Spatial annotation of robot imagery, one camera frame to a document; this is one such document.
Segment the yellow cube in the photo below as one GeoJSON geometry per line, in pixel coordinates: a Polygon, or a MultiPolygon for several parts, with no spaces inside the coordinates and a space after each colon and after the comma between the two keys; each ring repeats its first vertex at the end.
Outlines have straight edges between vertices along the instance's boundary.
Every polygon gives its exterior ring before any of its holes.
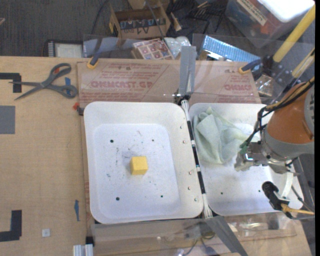
{"type": "Polygon", "coordinates": [[[130,160],[131,175],[144,175],[148,170],[145,156],[133,156],[130,160]]]}

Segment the plywood board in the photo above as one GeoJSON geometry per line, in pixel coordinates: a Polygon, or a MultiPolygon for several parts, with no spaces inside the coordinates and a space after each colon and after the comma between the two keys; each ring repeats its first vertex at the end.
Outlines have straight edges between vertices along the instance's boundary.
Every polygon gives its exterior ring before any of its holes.
{"type": "MultiPolygon", "coordinates": [[[[77,86],[74,58],[1,56],[0,71],[41,82],[62,62],[71,64],[66,77],[77,86]]],[[[64,79],[55,84],[65,85],[64,79]]],[[[0,242],[0,254],[71,255],[87,231],[80,117],[73,109],[79,98],[43,89],[14,100],[21,93],[8,82],[0,80],[0,105],[15,106],[15,134],[0,134],[0,232],[10,230],[11,211],[22,210],[22,236],[0,242]],[[42,237],[43,229],[50,229],[49,237],[42,237]]],[[[22,86],[23,93],[30,89],[22,86]]]]}

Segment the gray floor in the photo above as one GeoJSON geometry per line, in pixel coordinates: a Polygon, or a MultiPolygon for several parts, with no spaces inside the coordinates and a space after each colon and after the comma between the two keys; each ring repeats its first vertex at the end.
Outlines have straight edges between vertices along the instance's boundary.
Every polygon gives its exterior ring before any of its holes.
{"type": "MultiPolygon", "coordinates": [[[[89,34],[109,36],[109,16],[110,10],[106,4],[97,20],[93,30],[96,15],[103,4],[103,0],[1,0],[0,18],[6,21],[0,25],[0,56],[41,56],[44,43],[48,39],[64,41],[83,41],[89,34]]],[[[115,11],[129,9],[126,0],[109,1],[115,11]]],[[[213,17],[207,29],[207,34],[219,37],[230,37],[236,43],[244,35],[226,17],[215,32],[218,17],[213,17]]],[[[196,28],[193,32],[201,34],[204,28],[203,21],[193,21],[191,27],[196,28]]],[[[284,34],[278,40],[285,40],[290,34],[284,34]]],[[[315,45],[315,21],[307,28],[302,37],[298,40],[298,45],[315,45]]],[[[253,54],[264,56],[273,47],[266,46],[260,49],[253,49],[252,45],[243,43],[243,50],[254,50],[253,54]]],[[[288,69],[294,68],[307,54],[299,48],[293,48],[290,57],[283,65],[288,69]]],[[[315,66],[312,65],[301,76],[302,81],[307,81],[315,75],[315,66]]],[[[305,176],[313,187],[310,189],[313,200],[315,200],[315,156],[302,155],[300,157],[305,176]]],[[[306,237],[308,239],[312,254],[316,255],[315,246],[315,221],[303,223],[306,237]]]]}

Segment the white tray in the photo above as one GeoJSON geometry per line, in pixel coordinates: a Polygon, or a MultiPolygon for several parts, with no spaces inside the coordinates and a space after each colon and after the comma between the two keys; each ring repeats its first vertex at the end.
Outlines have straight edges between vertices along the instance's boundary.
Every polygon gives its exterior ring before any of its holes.
{"type": "Polygon", "coordinates": [[[173,103],[93,102],[84,110],[90,210],[100,223],[187,219],[203,210],[184,111],[173,103]],[[145,175],[131,175],[146,156],[145,175]]]}
{"type": "MultiPolygon", "coordinates": [[[[252,127],[257,120],[258,111],[264,107],[263,104],[237,104],[237,103],[196,103],[189,109],[190,119],[205,112],[211,106],[224,119],[236,125],[243,132],[248,132],[248,125],[252,127]]],[[[271,117],[263,118],[266,124],[271,117]]],[[[265,181],[273,182],[280,191],[286,184],[287,176],[277,174],[270,167],[252,166],[247,171],[236,171],[234,163],[236,156],[225,164],[216,164],[213,167],[206,167],[200,162],[205,191],[210,208],[218,215],[232,216],[245,214],[258,214],[275,212],[269,204],[268,198],[262,190],[265,181]]],[[[297,177],[293,178],[293,186],[303,197],[297,177]]],[[[300,209],[302,203],[291,190],[288,194],[291,200],[291,208],[300,209]]]]}

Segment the towel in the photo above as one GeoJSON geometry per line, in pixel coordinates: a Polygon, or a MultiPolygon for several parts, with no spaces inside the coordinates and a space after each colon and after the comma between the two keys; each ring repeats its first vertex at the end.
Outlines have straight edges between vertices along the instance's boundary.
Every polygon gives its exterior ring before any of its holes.
{"type": "Polygon", "coordinates": [[[193,130],[199,160],[209,165],[230,161],[248,138],[211,107],[193,118],[193,130]]]}

